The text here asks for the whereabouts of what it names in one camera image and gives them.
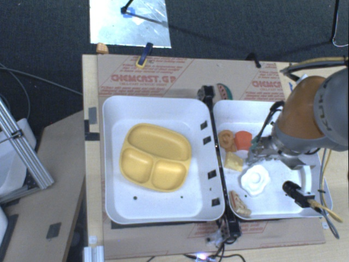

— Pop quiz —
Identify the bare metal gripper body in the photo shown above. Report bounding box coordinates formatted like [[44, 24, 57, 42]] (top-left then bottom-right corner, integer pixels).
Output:
[[246, 136, 306, 171]]

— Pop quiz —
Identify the orange-red cube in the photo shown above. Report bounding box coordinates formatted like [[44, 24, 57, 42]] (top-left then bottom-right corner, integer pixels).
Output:
[[234, 130, 253, 151]]

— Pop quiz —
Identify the white fried egg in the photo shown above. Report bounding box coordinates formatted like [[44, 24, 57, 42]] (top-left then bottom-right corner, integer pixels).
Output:
[[240, 164, 272, 197]]

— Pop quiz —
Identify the yellow cheese wedge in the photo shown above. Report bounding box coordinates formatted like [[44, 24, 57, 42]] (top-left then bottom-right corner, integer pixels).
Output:
[[224, 151, 244, 172]]

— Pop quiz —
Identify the orange smiley biscuit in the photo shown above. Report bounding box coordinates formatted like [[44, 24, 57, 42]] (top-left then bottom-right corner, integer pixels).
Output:
[[218, 129, 238, 153]]

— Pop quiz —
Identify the thin black rod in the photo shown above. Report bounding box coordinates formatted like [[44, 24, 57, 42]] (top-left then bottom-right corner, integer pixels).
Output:
[[206, 96, 233, 224]]

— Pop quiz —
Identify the white plastic tray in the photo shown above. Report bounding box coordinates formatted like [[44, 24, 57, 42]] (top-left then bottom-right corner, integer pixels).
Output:
[[212, 99, 333, 219], [102, 95, 226, 225]]

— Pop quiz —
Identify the watermelon slice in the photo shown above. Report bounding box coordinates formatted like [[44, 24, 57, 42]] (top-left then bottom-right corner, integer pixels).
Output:
[[216, 83, 233, 100]]

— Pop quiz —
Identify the yellow divided plate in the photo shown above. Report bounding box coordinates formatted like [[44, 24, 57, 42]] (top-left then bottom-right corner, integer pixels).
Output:
[[119, 123, 192, 193]]

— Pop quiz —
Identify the brown cardboard board red print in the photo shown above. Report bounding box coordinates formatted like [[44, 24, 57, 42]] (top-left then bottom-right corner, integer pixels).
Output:
[[97, 54, 327, 259]]

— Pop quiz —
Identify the orange waffle piece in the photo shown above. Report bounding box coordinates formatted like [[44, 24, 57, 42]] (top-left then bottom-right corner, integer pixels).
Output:
[[95, 42, 110, 55]]

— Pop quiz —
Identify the black cylinder on white bracket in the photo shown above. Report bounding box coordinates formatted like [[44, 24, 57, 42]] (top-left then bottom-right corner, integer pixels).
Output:
[[281, 163, 317, 209]]

